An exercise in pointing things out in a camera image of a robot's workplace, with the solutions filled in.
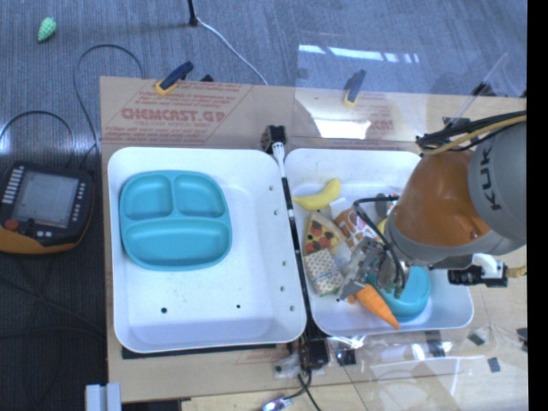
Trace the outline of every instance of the green toy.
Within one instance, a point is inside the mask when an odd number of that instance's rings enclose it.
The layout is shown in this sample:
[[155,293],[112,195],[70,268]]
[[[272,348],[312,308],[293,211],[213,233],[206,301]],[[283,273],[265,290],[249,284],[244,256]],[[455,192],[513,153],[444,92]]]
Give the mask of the green toy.
[[43,43],[49,39],[55,33],[56,29],[57,23],[53,18],[44,18],[40,24],[40,29],[38,30],[38,42]]

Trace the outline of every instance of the toy banana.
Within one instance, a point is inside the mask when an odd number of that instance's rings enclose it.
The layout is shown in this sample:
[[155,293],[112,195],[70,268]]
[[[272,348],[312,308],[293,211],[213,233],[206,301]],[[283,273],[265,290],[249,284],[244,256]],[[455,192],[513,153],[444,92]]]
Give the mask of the toy banana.
[[333,178],[318,194],[307,196],[292,196],[291,199],[307,210],[315,211],[326,208],[332,201],[336,200],[341,193],[341,181]]

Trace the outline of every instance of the banana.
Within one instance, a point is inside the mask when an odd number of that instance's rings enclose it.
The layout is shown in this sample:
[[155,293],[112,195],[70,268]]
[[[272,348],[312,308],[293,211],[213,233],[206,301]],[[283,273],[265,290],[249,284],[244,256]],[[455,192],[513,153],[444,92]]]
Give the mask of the banana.
[[384,233],[384,226],[386,225],[386,217],[377,224],[378,231]]
[[324,189],[314,195],[292,196],[291,199],[307,210],[321,210],[326,208],[332,201],[336,200],[341,193],[341,181],[333,178],[324,187]]

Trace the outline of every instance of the white cable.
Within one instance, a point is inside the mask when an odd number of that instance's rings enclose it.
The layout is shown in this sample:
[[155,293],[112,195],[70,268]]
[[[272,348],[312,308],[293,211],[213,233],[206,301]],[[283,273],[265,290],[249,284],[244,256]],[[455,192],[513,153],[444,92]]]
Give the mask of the white cable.
[[226,40],[226,38],[221,35],[217,30],[215,30],[213,27],[209,26],[208,24],[205,24],[200,18],[196,17],[196,20],[198,20],[199,26],[205,27],[208,31],[213,32],[217,37],[223,41],[224,45],[226,45],[229,50],[234,53],[237,57],[239,57],[267,86],[268,82],[266,82],[266,79],[263,77],[263,75],[246,59],[244,58],[238,51]]
[[272,154],[274,155],[274,158],[277,160],[278,168],[280,169],[280,174],[282,174],[282,178],[284,178],[285,175],[285,166],[283,165],[283,159],[285,158],[285,149],[283,147],[283,143],[277,142],[272,144]]

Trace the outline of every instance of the white tray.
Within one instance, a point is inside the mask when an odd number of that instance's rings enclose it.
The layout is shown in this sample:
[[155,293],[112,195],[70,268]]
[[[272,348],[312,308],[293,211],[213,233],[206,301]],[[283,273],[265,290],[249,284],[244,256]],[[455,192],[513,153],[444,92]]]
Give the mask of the white tray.
[[[118,199],[140,172],[192,170],[224,192],[232,247],[219,264],[153,271],[125,254]],[[108,165],[114,328],[139,353],[287,343],[306,325],[287,207],[277,164],[264,152],[128,147]]]
[[[319,192],[334,177],[342,183],[341,196],[350,202],[371,198],[378,193],[400,194],[420,158],[411,152],[296,149],[288,154],[285,169],[294,196]],[[294,205],[301,245],[305,222],[310,214]],[[432,292],[423,313],[401,323],[400,331],[460,328],[474,315],[468,288],[451,285],[447,271],[431,271]],[[355,337],[395,331],[361,304],[337,301],[335,296],[320,297],[307,282],[313,319],[333,337]]]

